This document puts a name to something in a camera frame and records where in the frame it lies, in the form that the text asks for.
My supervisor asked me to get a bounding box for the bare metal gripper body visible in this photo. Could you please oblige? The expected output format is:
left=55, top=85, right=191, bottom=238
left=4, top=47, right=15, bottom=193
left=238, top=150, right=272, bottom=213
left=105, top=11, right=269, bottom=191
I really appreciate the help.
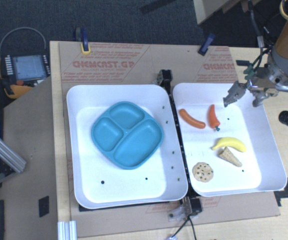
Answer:
left=248, top=67, right=288, bottom=98

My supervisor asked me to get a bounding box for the orange carrot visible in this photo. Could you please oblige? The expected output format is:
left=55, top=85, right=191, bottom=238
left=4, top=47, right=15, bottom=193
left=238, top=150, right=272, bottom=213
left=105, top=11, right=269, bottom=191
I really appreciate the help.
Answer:
left=208, top=103, right=221, bottom=132

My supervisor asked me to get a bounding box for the black block with thin wires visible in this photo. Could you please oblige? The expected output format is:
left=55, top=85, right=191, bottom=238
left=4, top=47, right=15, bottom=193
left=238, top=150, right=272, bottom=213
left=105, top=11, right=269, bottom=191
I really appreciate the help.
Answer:
left=168, top=196, right=204, bottom=223
left=156, top=69, right=173, bottom=88

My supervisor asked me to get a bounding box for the yellow banana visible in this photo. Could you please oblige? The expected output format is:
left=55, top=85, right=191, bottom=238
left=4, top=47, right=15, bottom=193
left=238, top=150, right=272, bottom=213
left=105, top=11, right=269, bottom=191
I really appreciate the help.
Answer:
left=210, top=136, right=248, bottom=154

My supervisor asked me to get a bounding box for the beige chocolate chip biscuit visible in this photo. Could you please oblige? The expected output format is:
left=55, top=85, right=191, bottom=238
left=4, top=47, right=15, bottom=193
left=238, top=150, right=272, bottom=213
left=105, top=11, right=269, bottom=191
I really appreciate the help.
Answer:
left=192, top=161, right=215, bottom=184

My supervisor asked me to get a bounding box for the white plastic tray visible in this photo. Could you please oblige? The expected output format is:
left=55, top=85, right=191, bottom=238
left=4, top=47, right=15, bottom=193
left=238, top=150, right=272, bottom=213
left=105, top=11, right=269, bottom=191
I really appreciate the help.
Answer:
left=66, top=84, right=189, bottom=210
left=172, top=82, right=288, bottom=198

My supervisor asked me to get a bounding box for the blue divided plate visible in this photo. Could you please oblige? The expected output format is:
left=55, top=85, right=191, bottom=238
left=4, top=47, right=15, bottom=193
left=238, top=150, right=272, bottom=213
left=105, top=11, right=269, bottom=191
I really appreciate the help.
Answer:
left=91, top=101, right=165, bottom=171

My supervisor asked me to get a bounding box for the brown cardboard board, red print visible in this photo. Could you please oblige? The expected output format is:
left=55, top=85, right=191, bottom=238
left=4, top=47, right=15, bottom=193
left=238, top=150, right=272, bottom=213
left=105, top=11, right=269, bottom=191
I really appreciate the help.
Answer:
left=58, top=41, right=282, bottom=239

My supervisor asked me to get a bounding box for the beige waffle cone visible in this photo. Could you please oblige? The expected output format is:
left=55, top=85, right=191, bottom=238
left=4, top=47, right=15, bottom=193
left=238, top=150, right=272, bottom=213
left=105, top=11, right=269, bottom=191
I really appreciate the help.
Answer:
left=218, top=146, right=243, bottom=168

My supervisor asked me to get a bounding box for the orange sausage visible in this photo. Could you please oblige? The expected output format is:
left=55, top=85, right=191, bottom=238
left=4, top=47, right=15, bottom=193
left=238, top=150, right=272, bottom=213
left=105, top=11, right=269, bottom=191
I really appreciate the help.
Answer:
left=178, top=108, right=207, bottom=130

